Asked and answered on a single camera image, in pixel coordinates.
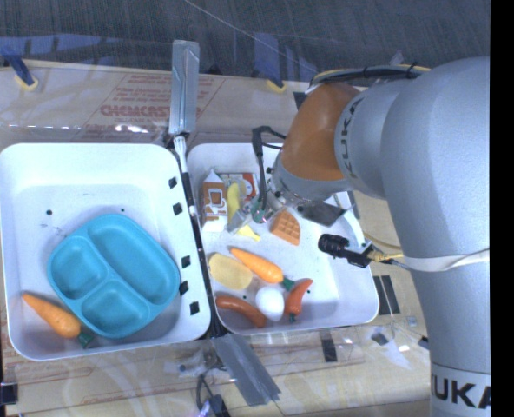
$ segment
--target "egg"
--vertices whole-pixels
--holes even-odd
[[[260,288],[255,296],[255,304],[271,321],[279,321],[284,314],[284,296],[277,288]]]

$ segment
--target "black connector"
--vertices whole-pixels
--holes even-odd
[[[348,250],[346,247],[349,243],[349,240],[344,236],[323,234],[319,238],[319,250],[334,258],[346,258],[354,266],[366,268],[371,263],[371,258],[368,255],[372,251],[372,243],[369,243],[361,253]]]

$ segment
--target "blue divided tray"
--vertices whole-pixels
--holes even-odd
[[[47,272],[66,306],[108,338],[147,326],[180,286],[168,253],[123,215],[101,215],[81,226],[52,252]]]

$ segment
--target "waffle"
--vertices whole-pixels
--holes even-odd
[[[290,242],[294,246],[300,244],[300,224],[295,217],[286,210],[276,215],[271,233],[280,239]]]

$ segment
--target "orange carrot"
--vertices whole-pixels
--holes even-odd
[[[82,323],[70,312],[30,294],[22,294],[22,298],[60,336],[75,338],[82,332]]]
[[[303,295],[313,284],[313,280],[307,278],[292,289],[290,295],[286,300],[286,306],[284,307],[284,315],[290,316],[290,322],[295,321],[295,317],[301,314],[301,302],[303,301]]]
[[[221,309],[233,310],[248,318],[257,328],[263,328],[267,324],[266,316],[258,309],[243,301],[240,298],[229,295],[219,295],[216,297],[216,307]]]
[[[253,273],[263,281],[277,283],[281,282],[287,290],[293,286],[293,281],[288,280],[282,274],[282,269],[273,262],[242,250],[241,248],[230,248],[230,253],[243,262]]]

